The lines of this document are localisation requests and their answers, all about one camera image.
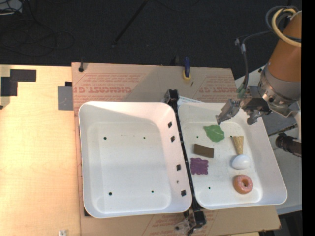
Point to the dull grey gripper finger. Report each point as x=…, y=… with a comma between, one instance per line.
x=227, y=112
x=253, y=118

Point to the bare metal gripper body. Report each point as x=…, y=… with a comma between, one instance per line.
x=254, y=102

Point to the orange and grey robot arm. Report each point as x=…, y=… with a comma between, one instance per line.
x=285, y=58

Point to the green lettuce leaf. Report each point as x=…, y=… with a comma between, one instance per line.
x=214, y=133

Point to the beige ice cream cone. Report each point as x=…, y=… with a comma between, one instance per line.
x=238, y=144

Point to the white printed paper strip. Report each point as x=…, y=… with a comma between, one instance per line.
x=190, y=99

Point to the white egg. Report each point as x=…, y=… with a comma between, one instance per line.
x=240, y=162

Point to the brown chocolate bar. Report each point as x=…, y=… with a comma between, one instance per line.
x=203, y=151

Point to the thin black rod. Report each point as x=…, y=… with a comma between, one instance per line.
x=185, y=154

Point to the purple grapes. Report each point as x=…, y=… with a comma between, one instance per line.
x=199, y=166

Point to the pink doughnut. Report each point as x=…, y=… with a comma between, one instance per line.
x=237, y=184

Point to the brown cardboard board, red print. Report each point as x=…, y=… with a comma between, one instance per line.
x=152, y=85

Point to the white plastic tray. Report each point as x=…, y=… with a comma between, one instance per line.
x=221, y=198
x=133, y=161

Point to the black cylinder on white bracket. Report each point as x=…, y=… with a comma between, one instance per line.
x=288, y=144

